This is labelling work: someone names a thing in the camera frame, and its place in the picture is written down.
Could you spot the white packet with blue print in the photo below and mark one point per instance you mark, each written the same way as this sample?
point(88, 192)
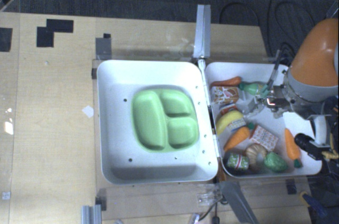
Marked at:
point(238, 124)

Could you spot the green divided plate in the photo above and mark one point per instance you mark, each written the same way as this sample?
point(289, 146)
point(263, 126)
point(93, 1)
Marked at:
point(148, 119)

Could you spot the yellow banana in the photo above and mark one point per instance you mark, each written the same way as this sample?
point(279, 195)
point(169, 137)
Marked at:
point(225, 121)

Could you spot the red and white can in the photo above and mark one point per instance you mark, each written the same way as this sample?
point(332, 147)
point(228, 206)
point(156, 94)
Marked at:
point(228, 108)

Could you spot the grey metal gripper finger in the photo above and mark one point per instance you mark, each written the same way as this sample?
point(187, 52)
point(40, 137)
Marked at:
point(250, 107)
point(261, 106)

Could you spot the white plastic tray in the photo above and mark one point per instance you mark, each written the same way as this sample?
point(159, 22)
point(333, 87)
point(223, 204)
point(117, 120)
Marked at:
point(119, 117)
point(272, 127)

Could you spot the green and white can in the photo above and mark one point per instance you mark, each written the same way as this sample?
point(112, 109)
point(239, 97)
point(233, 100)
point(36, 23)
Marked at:
point(237, 161)

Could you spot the red-orange sausage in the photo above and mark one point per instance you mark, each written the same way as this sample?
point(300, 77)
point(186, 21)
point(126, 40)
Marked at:
point(227, 81)

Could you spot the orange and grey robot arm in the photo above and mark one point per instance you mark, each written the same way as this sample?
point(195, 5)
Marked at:
point(316, 58)

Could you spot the green and white bottle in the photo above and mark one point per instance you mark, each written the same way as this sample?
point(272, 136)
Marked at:
point(251, 88)

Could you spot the orange carrot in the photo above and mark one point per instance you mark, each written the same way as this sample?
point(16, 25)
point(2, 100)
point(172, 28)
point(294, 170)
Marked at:
point(292, 147)
point(237, 138)

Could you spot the brown bread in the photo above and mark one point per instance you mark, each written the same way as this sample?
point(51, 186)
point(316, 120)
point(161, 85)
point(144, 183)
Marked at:
point(254, 152)

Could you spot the black cylinder on white bracket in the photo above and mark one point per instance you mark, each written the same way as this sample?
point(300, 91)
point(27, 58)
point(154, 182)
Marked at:
point(310, 144)

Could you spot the orange patterned white carton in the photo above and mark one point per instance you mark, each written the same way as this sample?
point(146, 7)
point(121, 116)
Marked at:
point(265, 137)

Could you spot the orange and white carton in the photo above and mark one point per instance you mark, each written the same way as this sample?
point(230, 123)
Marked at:
point(225, 94)

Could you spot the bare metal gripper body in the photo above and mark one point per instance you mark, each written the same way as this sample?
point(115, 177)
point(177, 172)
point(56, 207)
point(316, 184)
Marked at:
point(279, 103)

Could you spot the green broccoli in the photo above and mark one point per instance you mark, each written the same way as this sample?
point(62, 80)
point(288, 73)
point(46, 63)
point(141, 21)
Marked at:
point(275, 162)

